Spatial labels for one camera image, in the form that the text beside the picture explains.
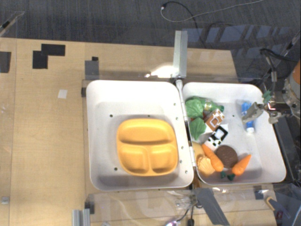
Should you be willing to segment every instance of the small blue bottle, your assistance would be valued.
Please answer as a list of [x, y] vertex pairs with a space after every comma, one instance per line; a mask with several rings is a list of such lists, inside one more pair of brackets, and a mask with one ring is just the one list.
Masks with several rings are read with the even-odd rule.
[[[241, 105], [241, 115], [244, 116], [246, 115], [246, 111], [251, 107], [251, 103], [248, 102], [244, 102]], [[249, 121], [246, 123], [246, 131], [249, 133], [253, 133], [254, 132], [254, 122], [253, 121]]]

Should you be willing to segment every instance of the orange carrot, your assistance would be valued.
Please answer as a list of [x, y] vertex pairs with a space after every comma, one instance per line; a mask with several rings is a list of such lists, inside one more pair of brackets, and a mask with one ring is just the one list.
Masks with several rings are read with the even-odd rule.
[[222, 163], [222, 161], [205, 144], [202, 145], [202, 148], [205, 152], [205, 155], [210, 159], [211, 165], [214, 168], [214, 170], [221, 172], [224, 169], [224, 164]]
[[234, 165], [234, 167], [232, 168], [232, 172], [236, 176], [242, 175], [244, 173], [247, 165], [249, 164], [250, 159], [251, 159], [251, 155], [248, 155], [248, 156], [244, 157], [243, 159], [241, 159], [238, 163], [236, 163]]

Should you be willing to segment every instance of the green lettuce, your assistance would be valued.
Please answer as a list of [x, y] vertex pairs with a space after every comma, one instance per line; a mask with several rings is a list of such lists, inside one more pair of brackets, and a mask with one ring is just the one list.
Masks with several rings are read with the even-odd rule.
[[203, 118], [204, 107], [200, 99], [192, 98], [186, 101], [185, 106], [186, 106], [186, 112], [188, 117], [193, 119], [197, 117]]
[[198, 137], [205, 132], [206, 124], [203, 119], [198, 117], [189, 123], [189, 128], [191, 135], [197, 140]]

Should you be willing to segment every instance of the metal clamp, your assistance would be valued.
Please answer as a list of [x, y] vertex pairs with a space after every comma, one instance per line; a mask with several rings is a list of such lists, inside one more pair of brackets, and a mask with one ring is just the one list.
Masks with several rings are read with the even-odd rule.
[[90, 226], [90, 209], [73, 210], [72, 226]]
[[187, 74], [187, 31], [175, 31], [174, 37], [174, 74], [172, 78], [185, 78]]

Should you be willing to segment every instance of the yellow plastic plate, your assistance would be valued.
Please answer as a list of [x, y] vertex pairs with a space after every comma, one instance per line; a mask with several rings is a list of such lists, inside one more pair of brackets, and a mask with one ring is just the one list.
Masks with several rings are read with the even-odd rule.
[[130, 119], [117, 130], [117, 152], [122, 168], [135, 176], [171, 173], [178, 163], [173, 128], [158, 119]]

